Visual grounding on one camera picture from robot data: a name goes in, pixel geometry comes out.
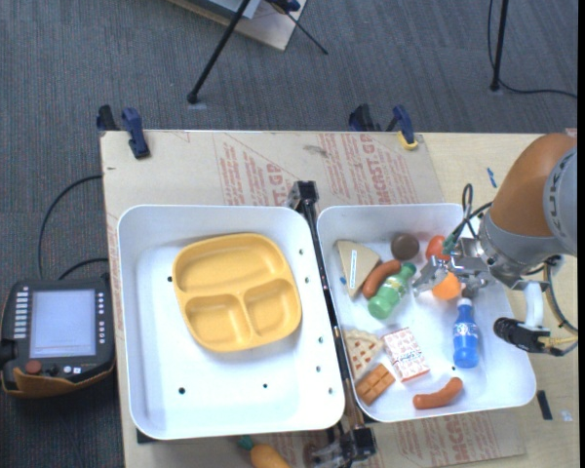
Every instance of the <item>toy orange fruit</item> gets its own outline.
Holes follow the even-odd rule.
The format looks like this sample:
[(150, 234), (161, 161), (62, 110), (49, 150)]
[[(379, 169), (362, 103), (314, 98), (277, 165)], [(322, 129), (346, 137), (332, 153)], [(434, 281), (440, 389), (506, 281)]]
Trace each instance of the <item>toy orange fruit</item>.
[(431, 293), (441, 300), (450, 300), (461, 294), (461, 283), (457, 276), (449, 272), (442, 283), (436, 285)]

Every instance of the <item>toy pizza slice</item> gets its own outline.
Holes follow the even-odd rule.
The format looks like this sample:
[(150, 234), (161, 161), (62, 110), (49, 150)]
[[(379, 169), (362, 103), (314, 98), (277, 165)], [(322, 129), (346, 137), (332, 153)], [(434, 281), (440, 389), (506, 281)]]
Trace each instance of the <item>toy pizza slice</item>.
[(344, 344), (349, 354), (353, 379), (366, 372), (372, 360), (383, 348), (383, 340), (375, 334), (360, 330), (345, 330)]
[(346, 289), (352, 298), (358, 293), (381, 258), (370, 248), (353, 241), (336, 241)]

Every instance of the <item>gray carpet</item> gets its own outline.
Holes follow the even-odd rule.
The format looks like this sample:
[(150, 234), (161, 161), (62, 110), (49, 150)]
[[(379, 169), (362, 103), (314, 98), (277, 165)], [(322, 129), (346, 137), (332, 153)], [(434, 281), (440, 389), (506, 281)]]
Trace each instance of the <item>gray carpet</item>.
[[(220, 24), (166, 0), (0, 0), (0, 321), (12, 284), (38, 276), (46, 210), (100, 172), (104, 104), (118, 123), (134, 107), (146, 129), (347, 131), (361, 103), (382, 129), (397, 103), (417, 132), (576, 128), (578, 0), (509, 0), (496, 92), (501, 0), (491, 2), (488, 34), (489, 9), (490, 0), (308, 0), (300, 23), (328, 55), (298, 29), (285, 52), (234, 34), (200, 108), (189, 108)], [(54, 279), (106, 256), (99, 180), (54, 208), (40, 256)], [(105, 269), (92, 263), (70, 277)], [(56, 399), (0, 390), (0, 467), (123, 459), (114, 376)]]

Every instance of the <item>toy sausage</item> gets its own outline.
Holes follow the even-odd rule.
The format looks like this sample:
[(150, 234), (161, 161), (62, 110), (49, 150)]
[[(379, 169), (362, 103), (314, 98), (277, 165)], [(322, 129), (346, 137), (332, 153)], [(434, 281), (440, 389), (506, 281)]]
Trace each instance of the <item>toy sausage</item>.
[(418, 410), (441, 408), (452, 401), (464, 387), (463, 381), (457, 376), (452, 377), (448, 383), (432, 394), (416, 394), (413, 396), (413, 406)]
[(377, 293), (379, 285), (385, 281), (388, 276), (396, 274), (401, 270), (401, 261), (396, 258), (384, 261), (377, 265), (368, 275), (362, 285), (362, 294), (366, 299), (370, 299)]

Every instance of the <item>cardboard sheet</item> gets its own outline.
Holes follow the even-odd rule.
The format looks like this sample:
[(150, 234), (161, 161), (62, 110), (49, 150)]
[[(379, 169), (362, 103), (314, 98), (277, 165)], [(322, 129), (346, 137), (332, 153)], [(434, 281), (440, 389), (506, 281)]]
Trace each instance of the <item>cardboard sheet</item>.
[[(297, 180), (314, 180), (319, 210), (335, 205), (444, 202), (425, 140), (407, 151), (390, 133), (145, 131), (151, 156), (137, 160), (127, 132), (101, 134), (101, 159), (115, 305), (118, 376), (127, 466), (242, 466), (236, 439), (137, 443), (127, 400), (117, 222), (140, 204), (281, 206)], [(373, 426), (379, 454), (359, 466), (436, 467), (525, 452), (510, 410)], [(324, 446), (325, 432), (271, 434), (293, 467)]]

